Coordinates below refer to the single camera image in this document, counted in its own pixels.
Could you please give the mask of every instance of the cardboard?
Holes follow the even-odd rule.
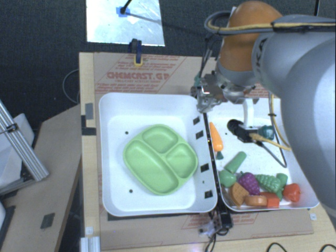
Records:
[[[93,54],[101,249],[208,242],[207,236],[198,233],[199,227],[209,222],[208,214],[122,219],[109,216],[103,207],[98,111],[100,98],[108,92],[187,95],[201,64],[200,57],[143,55],[143,66],[135,67],[133,59],[133,54]],[[209,60],[204,74],[209,74],[215,68],[215,63],[214,59]],[[268,92],[257,85],[250,96],[267,97]],[[234,227],[218,240],[313,233],[310,216],[305,209],[234,214],[232,219]]]

